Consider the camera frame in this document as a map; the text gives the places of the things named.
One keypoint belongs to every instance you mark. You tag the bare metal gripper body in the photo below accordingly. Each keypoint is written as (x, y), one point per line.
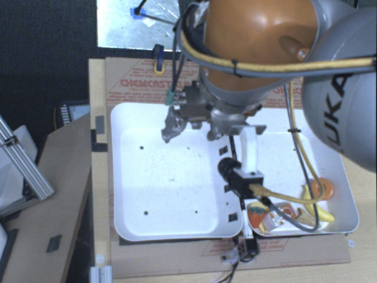
(195, 108)

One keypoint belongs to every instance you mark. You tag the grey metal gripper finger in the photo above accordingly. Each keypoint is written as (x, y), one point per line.
(172, 127)
(214, 134)

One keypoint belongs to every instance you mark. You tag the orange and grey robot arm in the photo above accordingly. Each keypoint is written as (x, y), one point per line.
(265, 25)

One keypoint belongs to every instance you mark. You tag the white plastic tray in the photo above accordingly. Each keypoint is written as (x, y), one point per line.
(279, 164)
(171, 181)

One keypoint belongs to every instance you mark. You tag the thin black and white rod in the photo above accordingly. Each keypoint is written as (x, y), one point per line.
(243, 206)

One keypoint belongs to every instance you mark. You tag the red toy strawberry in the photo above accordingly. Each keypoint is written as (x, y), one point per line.
(255, 215)

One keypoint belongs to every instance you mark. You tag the orange and white carton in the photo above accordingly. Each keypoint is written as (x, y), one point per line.
(277, 220)

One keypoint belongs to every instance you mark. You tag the brown toy bread piece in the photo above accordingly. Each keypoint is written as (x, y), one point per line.
(304, 218)

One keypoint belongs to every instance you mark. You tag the orange doughnut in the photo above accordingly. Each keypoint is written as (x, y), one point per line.
(327, 189)

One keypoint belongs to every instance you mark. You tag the brown cardboard board red print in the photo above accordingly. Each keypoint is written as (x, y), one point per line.
(165, 258)

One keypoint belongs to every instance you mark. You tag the yellow banana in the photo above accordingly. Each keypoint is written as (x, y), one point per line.
(322, 214)

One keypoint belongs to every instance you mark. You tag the black cylinder on white bracket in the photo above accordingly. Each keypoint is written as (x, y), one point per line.
(248, 155)

